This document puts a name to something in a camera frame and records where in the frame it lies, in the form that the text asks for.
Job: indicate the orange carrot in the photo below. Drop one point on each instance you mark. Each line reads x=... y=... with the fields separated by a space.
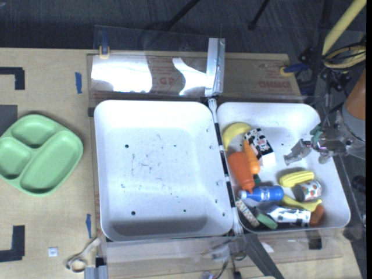
x=251 y=158

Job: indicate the yellow banana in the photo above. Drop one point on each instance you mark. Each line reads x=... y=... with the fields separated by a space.
x=296 y=203
x=232 y=131

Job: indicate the black and white cow bottle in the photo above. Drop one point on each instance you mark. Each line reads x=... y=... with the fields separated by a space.
x=287 y=215

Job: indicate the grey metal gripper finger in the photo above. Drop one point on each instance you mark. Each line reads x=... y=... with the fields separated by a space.
x=302 y=146
x=291 y=157

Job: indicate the beige patterned biscuit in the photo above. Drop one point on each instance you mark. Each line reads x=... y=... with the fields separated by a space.
x=246 y=212

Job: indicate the black and white cow carton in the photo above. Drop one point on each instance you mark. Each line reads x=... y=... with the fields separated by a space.
x=263 y=144

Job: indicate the white can with fruit print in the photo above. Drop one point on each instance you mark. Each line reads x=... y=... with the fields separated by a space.
x=311 y=190

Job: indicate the orange bottle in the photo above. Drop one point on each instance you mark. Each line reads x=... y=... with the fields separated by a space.
x=239 y=168

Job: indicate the orange sausage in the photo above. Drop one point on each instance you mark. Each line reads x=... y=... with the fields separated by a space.
x=317 y=215

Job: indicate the yellow corn cob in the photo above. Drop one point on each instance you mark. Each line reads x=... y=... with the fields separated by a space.
x=296 y=178

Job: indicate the green flat block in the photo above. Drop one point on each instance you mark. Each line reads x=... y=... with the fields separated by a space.
x=266 y=221

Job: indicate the white plastic tray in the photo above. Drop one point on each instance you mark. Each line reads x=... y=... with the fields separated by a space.
x=293 y=126
x=162 y=170

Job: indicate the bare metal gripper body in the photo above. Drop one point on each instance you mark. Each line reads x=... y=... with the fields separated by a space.
x=331 y=142

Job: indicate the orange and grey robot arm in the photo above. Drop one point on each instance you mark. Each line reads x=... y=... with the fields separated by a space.
x=356 y=103

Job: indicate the green divided plate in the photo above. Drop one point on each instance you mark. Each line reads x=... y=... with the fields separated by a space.
x=49 y=161

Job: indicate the small white square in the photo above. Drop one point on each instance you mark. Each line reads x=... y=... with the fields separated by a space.
x=53 y=251

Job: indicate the blue bottle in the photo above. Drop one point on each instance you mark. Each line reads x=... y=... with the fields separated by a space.
x=267 y=193

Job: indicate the thin black and white rod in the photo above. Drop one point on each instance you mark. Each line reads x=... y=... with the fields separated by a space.
x=223 y=153

